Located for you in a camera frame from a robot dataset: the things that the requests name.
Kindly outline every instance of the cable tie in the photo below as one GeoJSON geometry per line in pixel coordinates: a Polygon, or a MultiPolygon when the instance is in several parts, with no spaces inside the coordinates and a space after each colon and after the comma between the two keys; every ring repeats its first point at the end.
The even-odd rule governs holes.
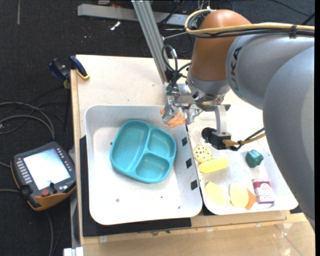
{"type": "Polygon", "coordinates": [[[295,39],[297,36],[297,25],[292,25],[290,32],[289,32],[289,38],[295,39]]]}

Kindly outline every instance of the blue divided plate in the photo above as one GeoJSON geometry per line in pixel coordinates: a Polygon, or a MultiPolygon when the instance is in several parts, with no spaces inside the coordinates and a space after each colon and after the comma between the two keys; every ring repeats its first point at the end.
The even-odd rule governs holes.
{"type": "Polygon", "coordinates": [[[126,121],[110,151],[114,169],[144,183],[164,180],[174,163],[177,144],[171,134],[137,119],[126,121]]]}

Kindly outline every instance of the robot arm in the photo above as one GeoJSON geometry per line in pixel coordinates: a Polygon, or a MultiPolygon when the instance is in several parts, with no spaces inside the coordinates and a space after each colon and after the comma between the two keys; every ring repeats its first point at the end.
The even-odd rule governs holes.
{"type": "MultiPolygon", "coordinates": [[[[194,19],[191,15],[186,24],[194,19]]],[[[256,33],[230,29],[231,35],[238,36],[225,33],[225,37],[210,38],[213,32],[221,35],[224,28],[250,24],[231,10],[215,10],[205,17],[196,34],[185,84],[173,85],[162,118],[167,123],[180,113],[190,124],[201,112],[213,111],[217,121],[221,117],[217,125],[223,130],[215,131],[220,138],[230,135],[223,125],[229,106],[221,104],[230,89],[262,110],[273,158],[315,230],[314,27],[263,23],[256,33]]]]}

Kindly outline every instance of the white tray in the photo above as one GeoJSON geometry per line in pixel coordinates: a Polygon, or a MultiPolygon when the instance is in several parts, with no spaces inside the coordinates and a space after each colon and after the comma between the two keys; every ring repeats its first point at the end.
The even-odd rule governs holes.
{"type": "MultiPolygon", "coordinates": [[[[226,119],[227,132],[231,133],[233,141],[245,140],[251,134],[264,127],[262,111],[252,106],[232,105],[226,112],[226,119]]],[[[199,163],[195,161],[203,202],[210,212],[216,215],[230,215],[292,210],[298,206],[297,200],[275,163],[266,137],[245,144],[238,151],[228,149],[217,150],[211,144],[205,143],[205,140],[201,136],[202,130],[206,127],[217,128],[214,112],[203,112],[195,118],[194,123],[188,125],[191,147],[205,146],[212,152],[212,158],[229,159],[229,166],[227,168],[211,173],[201,173],[198,169],[199,163]],[[251,150],[257,150],[264,158],[261,164],[254,168],[250,168],[245,159],[247,152],[251,150]],[[212,202],[205,194],[205,187],[208,182],[216,183],[228,194],[231,183],[239,183],[246,186],[254,193],[252,179],[258,178],[269,178],[270,180],[274,193],[274,205],[271,207],[269,207],[269,204],[258,204],[257,202],[250,210],[234,207],[231,203],[227,206],[221,206],[212,202]]]]}
{"type": "Polygon", "coordinates": [[[163,106],[95,105],[85,113],[88,158],[89,209],[102,225],[189,218],[202,209],[198,176],[184,125],[164,125],[163,106]],[[153,124],[170,133],[177,144],[169,175],[155,184],[142,183],[113,170],[111,144],[131,119],[153,124]]]}

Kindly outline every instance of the red button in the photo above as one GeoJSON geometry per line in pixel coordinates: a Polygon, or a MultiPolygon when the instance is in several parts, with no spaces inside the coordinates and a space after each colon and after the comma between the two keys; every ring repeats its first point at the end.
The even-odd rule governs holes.
{"type": "Polygon", "coordinates": [[[43,196],[43,197],[47,197],[47,196],[49,196],[50,195],[50,191],[49,191],[49,189],[43,189],[42,191],[41,191],[41,196],[43,196]]]}

